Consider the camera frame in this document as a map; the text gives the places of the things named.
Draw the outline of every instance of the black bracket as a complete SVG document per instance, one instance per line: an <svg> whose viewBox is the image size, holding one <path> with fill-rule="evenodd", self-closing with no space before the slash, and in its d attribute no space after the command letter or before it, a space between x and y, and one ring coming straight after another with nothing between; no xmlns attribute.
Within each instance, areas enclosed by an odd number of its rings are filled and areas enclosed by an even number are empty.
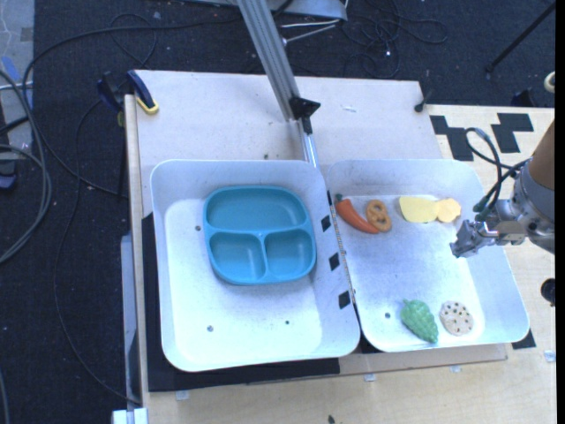
<svg viewBox="0 0 565 424"><path fill-rule="evenodd" d="M303 97L291 97L290 109L292 110L292 116L296 120L302 121L302 128L305 133L309 135L312 134L312 124L310 123L310 116L314 114L321 104L319 102L309 101Z"/></svg>

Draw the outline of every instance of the black floor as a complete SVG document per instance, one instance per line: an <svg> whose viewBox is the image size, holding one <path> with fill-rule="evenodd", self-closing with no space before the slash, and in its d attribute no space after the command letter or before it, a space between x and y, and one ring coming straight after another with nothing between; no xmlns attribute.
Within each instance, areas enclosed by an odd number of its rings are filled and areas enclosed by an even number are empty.
<svg viewBox="0 0 565 424"><path fill-rule="evenodd" d="M417 80L430 103L554 107L543 80L555 70L555 11L489 79L485 70L554 1L351 0L347 23L292 42L289 59L296 75ZM96 82L143 67L262 70L237 10L203 4L35 0L34 48L34 116L53 196L25 247L0 264L0 369L12 423L109 422L125 408L120 240L129 222L124 132L97 104ZM0 252L40 204L41 170L17 167L16 187L0 191ZM88 183L79 186L77 171Z"/></svg>

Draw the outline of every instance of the gray floor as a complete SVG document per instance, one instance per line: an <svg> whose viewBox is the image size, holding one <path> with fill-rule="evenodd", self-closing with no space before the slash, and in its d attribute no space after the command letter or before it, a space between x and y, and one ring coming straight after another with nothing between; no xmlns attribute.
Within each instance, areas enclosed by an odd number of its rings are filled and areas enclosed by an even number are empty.
<svg viewBox="0 0 565 424"><path fill-rule="evenodd" d="M17 83L34 54L34 0L0 0L0 67ZM24 116L21 104L11 93L0 85L2 111L7 123ZM10 144L28 150L31 144L29 125L10 131ZM0 154L0 158L14 156Z"/></svg>

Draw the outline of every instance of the blue plate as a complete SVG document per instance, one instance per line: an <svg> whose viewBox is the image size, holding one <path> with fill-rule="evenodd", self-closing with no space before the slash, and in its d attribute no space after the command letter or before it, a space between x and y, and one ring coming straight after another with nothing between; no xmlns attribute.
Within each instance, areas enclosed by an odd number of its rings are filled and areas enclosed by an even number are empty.
<svg viewBox="0 0 565 424"><path fill-rule="evenodd" d="M273 284L307 275L316 262L304 203L278 186L220 188L204 204L204 233L214 272L233 284Z"/></svg>

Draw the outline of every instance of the wooden table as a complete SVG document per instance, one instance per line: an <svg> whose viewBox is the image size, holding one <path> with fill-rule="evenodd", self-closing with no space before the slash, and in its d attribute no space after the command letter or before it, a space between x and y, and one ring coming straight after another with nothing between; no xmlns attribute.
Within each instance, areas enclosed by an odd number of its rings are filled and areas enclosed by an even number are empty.
<svg viewBox="0 0 565 424"><path fill-rule="evenodd" d="M539 288L554 277L554 256L526 241L505 247L525 307L535 346L494 344L405 353L363 354L340 359L339 375L178 392L150 392L141 219L151 212L148 175L168 158L276 160L302 158L298 129L281 121L266 77L190 72L139 75L160 105L143 113L126 96L126 136L132 213L135 306L142 407L154 423L555 423L555 309ZM340 159L452 158L448 127L480 127L491 136L498 115L527 115L532 132L514 132L520 153L531 155L554 120L554 109L428 105L417 82L297 78L301 95L321 102L313 130L322 172ZM495 168L471 165L487 190ZM506 184L501 197L510 191Z"/></svg>

